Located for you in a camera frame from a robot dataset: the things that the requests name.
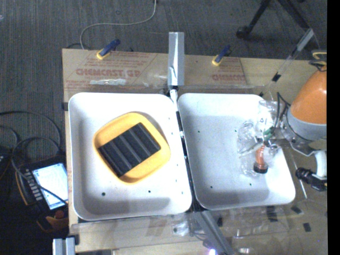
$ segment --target metal bracket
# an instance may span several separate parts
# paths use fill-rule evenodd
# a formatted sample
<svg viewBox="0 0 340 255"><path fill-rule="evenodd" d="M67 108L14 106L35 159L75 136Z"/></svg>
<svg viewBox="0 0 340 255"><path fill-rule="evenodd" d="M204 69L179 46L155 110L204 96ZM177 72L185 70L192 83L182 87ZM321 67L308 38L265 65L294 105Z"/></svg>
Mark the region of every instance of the metal bracket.
<svg viewBox="0 0 340 255"><path fill-rule="evenodd" d="M168 87L184 85L184 33L169 33Z"/></svg>
<svg viewBox="0 0 340 255"><path fill-rule="evenodd" d="M194 212L195 220L198 222L209 242L216 250L217 254L233 255L234 250L227 242L227 239L217 226L216 221L210 211Z"/></svg>
<svg viewBox="0 0 340 255"><path fill-rule="evenodd" d="M75 239L53 239L53 255L75 255Z"/></svg>

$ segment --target gray carpet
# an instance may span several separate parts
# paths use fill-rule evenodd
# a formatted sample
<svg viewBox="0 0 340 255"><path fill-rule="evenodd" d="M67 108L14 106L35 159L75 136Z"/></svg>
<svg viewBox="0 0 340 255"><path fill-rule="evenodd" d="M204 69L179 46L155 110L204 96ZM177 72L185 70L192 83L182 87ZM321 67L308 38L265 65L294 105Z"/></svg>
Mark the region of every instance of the gray carpet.
<svg viewBox="0 0 340 255"><path fill-rule="evenodd" d="M298 56L310 60L311 50L327 49L327 0L292 1L317 37ZM304 31L276 0L248 39L235 35L238 27L250 22L260 2L158 0L148 22L93 27L82 40L90 49L101 49L118 38L117 50L167 53L168 33L180 31L185 33L185 53L189 55L216 55L230 44L234 57L285 59ZM80 33L88 25L142 21L151 16L153 8L153 0L0 0L0 112L42 113L63 130L62 48L80 48ZM0 125L15 129L21 139L32 135L56 138L53 126L39 116L0 116ZM0 131L4 133L0 143L12 147L11 135ZM54 153L44 141L31 147L31 159ZM0 254L50 254L51 235L42 233L25 210L12 181L0 212Z"/></svg>

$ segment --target white tray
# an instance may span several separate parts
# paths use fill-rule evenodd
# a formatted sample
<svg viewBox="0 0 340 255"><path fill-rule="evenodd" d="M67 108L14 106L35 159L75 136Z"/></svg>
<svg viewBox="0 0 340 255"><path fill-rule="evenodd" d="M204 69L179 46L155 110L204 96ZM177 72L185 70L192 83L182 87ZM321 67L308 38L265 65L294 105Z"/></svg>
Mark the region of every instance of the white tray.
<svg viewBox="0 0 340 255"><path fill-rule="evenodd" d="M167 140L171 158L162 168L134 185L114 180L92 147L96 131L128 112L146 116ZM163 95L78 93L69 102L73 206L88 221L178 214L192 197L172 101Z"/></svg>
<svg viewBox="0 0 340 255"><path fill-rule="evenodd" d="M266 174L241 173L237 131L255 120L257 95L186 93L178 100L195 195L209 210L291 202L295 188L282 150Z"/></svg>

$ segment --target black connector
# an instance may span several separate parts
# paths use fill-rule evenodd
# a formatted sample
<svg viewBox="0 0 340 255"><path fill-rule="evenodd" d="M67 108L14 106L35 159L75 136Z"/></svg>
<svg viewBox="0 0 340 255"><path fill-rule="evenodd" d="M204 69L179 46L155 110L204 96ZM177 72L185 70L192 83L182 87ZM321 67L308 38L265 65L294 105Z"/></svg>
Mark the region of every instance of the black connector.
<svg viewBox="0 0 340 255"><path fill-rule="evenodd" d="M299 180L310 184L313 189L319 192L327 190L327 179L319 178L312 170L298 168L295 172L295 175Z"/></svg>

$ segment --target blue clamp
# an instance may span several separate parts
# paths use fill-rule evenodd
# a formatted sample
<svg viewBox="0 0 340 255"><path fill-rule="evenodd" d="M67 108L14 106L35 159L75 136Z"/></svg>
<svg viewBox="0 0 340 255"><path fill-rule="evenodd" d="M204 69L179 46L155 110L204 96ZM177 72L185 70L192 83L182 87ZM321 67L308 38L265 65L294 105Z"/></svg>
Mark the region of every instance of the blue clamp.
<svg viewBox="0 0 340 255"><path fill-rule="evenodd" d="M97 58L99 58L100 60L103 60L104 58L106 58L107 56L110 55L110 52L112 50L115 50L116 47L121 43L120 40L115 39L112 42L110 42L107 46L105 46L102 50L97 52Z"/></svg>
<svg viewBox="0 0 340 255"><path fill-rule="evenodd" d="M229 52L229 50L230 50L230 45L227 45L226 47L224 47L224 49L212 59L213 65L219 66L222 62L222 58L224 57L225 54Z"/></svg>

